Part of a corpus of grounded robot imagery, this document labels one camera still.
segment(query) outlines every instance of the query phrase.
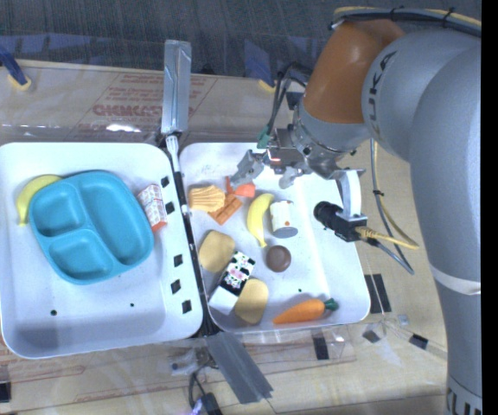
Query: blue clamp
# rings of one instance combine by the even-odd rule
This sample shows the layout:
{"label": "blue clamp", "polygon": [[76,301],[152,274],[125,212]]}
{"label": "blue clamp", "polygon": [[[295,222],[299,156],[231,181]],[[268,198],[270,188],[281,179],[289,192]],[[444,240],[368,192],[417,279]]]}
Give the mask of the blue clamp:
{"label": "blue clamp", "polygon": [[15,57],[3,46],[0,46],[0,61],[9,71],[11,84],[21,91],[26,91],[32,84],[32,80],[24,74]]}

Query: blue divided plate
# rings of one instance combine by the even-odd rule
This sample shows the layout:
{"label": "blue divided plate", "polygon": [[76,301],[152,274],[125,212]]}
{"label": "blue divided plate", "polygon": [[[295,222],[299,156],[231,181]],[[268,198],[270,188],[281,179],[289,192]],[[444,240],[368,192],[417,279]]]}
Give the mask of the blue divided plate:
{"label": "blue divided plate", "polygon": [[29,221],[49,263],[75,284],[115,277],[153,250],[153,232],[136,197],[120,178],[102,170],[38,191]]}

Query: banana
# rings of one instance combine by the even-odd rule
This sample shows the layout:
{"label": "banana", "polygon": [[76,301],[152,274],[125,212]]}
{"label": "banana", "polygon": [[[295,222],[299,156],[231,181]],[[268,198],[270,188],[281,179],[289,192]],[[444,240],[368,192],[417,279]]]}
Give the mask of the banana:
{"label": "banana", "polygon": [[61,180],[59,176],[37,176],[36,178],[30,180],[26,183],[26,186],[22,188],[21,193],[16,197],[16,210],[18,211],[18,224],[24,226],[28,222],[28,208],[30,201],[36,192],[40,189],[45,188],[51,183],[55,183]]}
{"label": "banana", "polygon": [[259,241],[260,247],[266,247],[263,216],[273,201],[274,195],[261,194],[252,201],[247,213],[247,228]]}

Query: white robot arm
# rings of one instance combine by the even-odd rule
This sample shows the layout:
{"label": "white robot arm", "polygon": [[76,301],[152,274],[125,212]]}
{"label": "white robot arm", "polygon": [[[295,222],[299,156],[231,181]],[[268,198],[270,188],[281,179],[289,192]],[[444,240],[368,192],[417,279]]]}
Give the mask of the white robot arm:
{"label": "white robot arm", "polygon": [[[440,28],[406,35],[398,16]],[[370,137],[410,164],[447,333],[446,414],[482,414],[480,123],[481,24],[451,12],[341,10],[293,123],[269,131],[263,154],[247,154],[231,177],[235,187],[267,164],[283,188],[310,172],[339,180],[340,160]]]}

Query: white can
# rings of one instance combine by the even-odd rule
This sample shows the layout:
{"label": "white can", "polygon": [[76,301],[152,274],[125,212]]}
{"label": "white can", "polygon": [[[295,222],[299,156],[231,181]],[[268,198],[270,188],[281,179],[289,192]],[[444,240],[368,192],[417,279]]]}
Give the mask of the white can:
{"label": "white can", "polygon": [[293,225],[291,210],[295,207],[291,200],[275,201],[270,205],[272,234],[279,239],[297,235],[298,229]]}

